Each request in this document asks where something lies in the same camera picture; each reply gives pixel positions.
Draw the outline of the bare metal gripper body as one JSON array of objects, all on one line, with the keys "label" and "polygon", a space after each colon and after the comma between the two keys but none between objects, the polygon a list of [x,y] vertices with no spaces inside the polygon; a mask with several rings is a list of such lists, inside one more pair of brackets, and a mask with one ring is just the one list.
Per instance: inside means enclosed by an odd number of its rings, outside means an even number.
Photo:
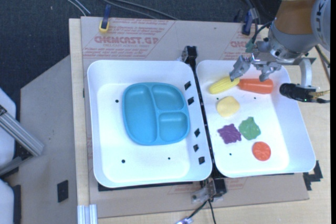
[{"label": "bare metal gripper body", "polygon": [[298,41],[285,41],[269,39],[255,42],[250,62],[254,66],[292,65],[302,56],[302,43]]}]

